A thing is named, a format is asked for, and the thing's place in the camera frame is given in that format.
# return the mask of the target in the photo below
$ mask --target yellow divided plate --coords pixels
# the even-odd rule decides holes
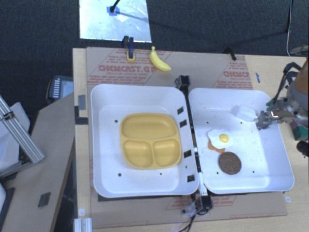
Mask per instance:
[[[168,168],[181,159],[178,127],[166,114],[139,113],[126,116],[120,125],[120,141],[126,162],[134,168]]]

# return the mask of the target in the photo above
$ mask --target banana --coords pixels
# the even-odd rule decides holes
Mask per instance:
[[[169,72],[171,71],[171,67],[163,62],[157,53],[155,52],[155,47],[151,47],[151,53],[149,55],[150,61],[153,63],[154,66],[156,66],[159,70],[164,71],[164,72]]]

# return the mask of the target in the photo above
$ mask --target black carpet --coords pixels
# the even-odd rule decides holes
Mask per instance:
[[[147,0],[160,50],[286,56],[290,0]],[[309,0],[294,0],[290,49],[308,45]],[[55,75],[72,76],[74,47],[120,47],[79,38],[79,0],[0,0],[0,95],[28,115]],[[150,49],[150,44],[135,48]]]

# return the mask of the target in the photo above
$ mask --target white cable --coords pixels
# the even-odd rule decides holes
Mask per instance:
[[[287,52],[289,57],[291,56],[290,53],[289,53],[289,40],[290,40],[291,21],[292,21],[292,0],[290,0],[290,20],[289,20],[289,27],[288,27],[288,36],[287,36],[287,39],[286,39],[286,52]]]

